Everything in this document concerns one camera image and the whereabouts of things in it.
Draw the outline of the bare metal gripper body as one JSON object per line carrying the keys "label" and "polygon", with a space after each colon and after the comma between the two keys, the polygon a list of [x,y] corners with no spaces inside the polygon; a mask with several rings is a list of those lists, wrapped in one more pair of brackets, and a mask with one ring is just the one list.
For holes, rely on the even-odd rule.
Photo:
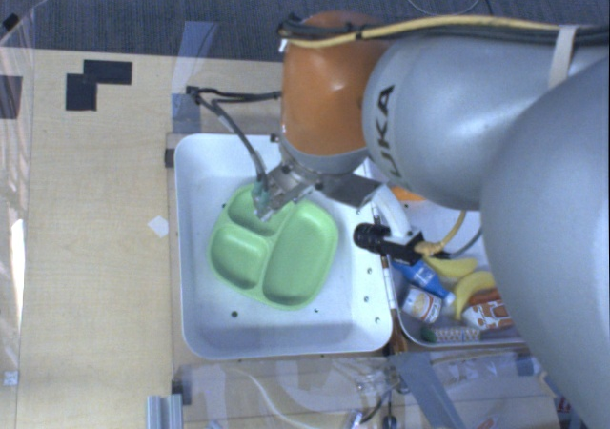
{"label": "bare metal gripper body", "polygon": [[313,190],[323,188],[321,176],[300,165],[280,163],[268,173],[262,166],[257,166],[254,214],[261,221],[268,221],[289,203],[298,202]]}

